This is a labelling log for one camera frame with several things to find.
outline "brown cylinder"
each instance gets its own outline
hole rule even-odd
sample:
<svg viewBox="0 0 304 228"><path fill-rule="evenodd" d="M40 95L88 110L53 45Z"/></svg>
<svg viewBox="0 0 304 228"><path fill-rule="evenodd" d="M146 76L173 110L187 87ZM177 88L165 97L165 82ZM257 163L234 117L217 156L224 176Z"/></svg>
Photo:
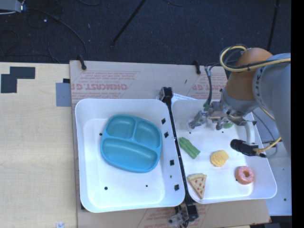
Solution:
<svg viewBox="0 0 304 228"><path fill-rule="evenodd" d="M239 57L236 66L265 61L271 56L270 52L262 48L249 48ZM252 80L256 70L231 72L225 88L227 94L238 100L255 100L252 93Z"/></svg>

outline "donut hole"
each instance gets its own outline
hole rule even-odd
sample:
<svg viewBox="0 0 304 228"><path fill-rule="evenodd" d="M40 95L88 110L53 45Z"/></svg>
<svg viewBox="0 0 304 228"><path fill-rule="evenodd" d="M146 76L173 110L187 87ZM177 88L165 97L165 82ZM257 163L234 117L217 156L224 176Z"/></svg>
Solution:
<svg viewBox="0 0 304 228"><path fill-rule="evenodd" d="M249 176L250 176L249 171L247 171L247 170L245 170L243 173L244 173L244 175L245 175L246 177L249 177Z"/></svg>

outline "toy donut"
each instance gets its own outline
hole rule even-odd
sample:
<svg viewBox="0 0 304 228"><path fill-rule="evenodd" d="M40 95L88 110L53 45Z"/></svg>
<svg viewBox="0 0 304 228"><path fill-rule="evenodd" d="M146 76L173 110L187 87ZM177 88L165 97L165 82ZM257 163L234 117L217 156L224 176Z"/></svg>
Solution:
<svg viewBox="0 0 304 228"><path fill-rule="evenodd" d="M249 184L253 182L255 174L253 173L253 170L250 167L240 166L235 172L235 177L239 183Z"/></svg>

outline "white tray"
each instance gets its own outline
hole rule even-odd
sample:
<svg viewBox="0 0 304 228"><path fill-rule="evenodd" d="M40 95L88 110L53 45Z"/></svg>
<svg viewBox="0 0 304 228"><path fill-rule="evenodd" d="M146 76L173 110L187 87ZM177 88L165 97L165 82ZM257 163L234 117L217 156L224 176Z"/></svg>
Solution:
<svg viewBox="0 0 304 228"><path fill-rule="evenodd" d="M185 137L200 150L196 159L192 159L180 149L185 175L204 173L207 175L203 199L198 198L188 183L189 194L198 203L208 204L235 200L268 199L276 194L276 182L267 158L246 156L230 147L233 139L246 141L246 130L243 126L233 125L229 129L216 130L216 124L208 120L207 125L189 132L186 123L199 110L203 109L204 100L178 100L172 106L177 137ZM253 120L252 114L246 120ZM262 146L255 127L255 143ZM214 151L224 149L229 159L222 167L215 167L210 162ZM255 173L255 180L248 185L239 184L234 172L238 166L246 165Z"/></svg>
<svg viewBox="0 0 304 228"><path fill-rule="evenodd" d="M100 213L174 207L183 202L185 189L170 115L165 103L155 99L84 99L76 105L75 114L80 199L86 210ZM109 118L116 114L130 114L143 118L160 129L161 156L152 171L124 171L109 165L102 158L102 136L99 134L103 132Z"/></svg>

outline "pink donut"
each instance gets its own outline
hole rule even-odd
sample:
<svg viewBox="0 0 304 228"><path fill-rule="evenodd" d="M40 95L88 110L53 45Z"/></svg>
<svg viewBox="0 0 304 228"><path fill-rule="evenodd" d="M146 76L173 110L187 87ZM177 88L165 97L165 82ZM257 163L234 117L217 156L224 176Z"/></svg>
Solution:
<svg viewBox="0 0 304 228"><path fill-rule="evenodd" d="M240 166L235 172L235 177L239 183L249 184L253 182L255 174L253 173L253 170L250 167Z"/></svg>

